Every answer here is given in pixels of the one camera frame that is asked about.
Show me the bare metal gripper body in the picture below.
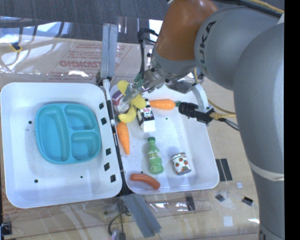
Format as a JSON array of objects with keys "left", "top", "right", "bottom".
[{"left": 139, "top": 65, "right": 178, "bottom": 93}]

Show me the maroon and white carton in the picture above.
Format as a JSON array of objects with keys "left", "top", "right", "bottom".
[{"left": 111, "top": 89, "right": 131, "bottom": 115}]

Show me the yellow banana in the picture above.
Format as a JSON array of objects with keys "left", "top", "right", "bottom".
[{"left": 117, "top": 104, "right": 138, "bottom": 124}]

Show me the thin black and white rod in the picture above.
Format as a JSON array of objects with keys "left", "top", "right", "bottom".
[{"left": 102, "top": 78, "right": 126, "bottom": 178}]

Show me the orange carrot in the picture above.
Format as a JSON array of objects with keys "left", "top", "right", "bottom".
[
  {"left": 116, "top": 121, "right": 131, "bottom": 156},
  {"left": 148, "top": 98, "right": 182, "bottom": 111}
]

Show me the white cow print carton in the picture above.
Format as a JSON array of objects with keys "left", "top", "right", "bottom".
[{"left": 136, "top": 98, "right": 156, "bottom": 134}]

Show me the brown cardboard board red print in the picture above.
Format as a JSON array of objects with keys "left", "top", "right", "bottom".
[{"left": 0, "top": 37, "right": 241, "bottom": 237}]

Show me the green bottle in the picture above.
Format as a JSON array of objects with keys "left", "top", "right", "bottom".
[{"left": 146, "top": 136, "right": 165, "bottom": 175}]

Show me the white plastic tray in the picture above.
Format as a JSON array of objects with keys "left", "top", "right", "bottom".
[
  {"left": 0, "top": 81, "right": 123, "bottom": 209},
  {"left": 109, "top": 80, "right": 220, "bottom": 195}
]

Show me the blue divided plate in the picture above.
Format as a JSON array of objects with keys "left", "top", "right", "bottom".
[{"left": 34, "top": 102, "right": 103, "bottom": 165}]

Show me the white can with red fruit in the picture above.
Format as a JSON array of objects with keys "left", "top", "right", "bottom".
[{"left": 171, "top": 152, "right": 192, "bottom": 176}]

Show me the red sausage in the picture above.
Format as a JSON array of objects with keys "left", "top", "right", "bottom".
[{"left": 129, "top": 173, "right": 161, "bottom": 191}]

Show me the black cylinder on white bracket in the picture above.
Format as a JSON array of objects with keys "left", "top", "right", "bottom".
[{"left": 177, "top": 82, "right": 215, "bottom": 126}]

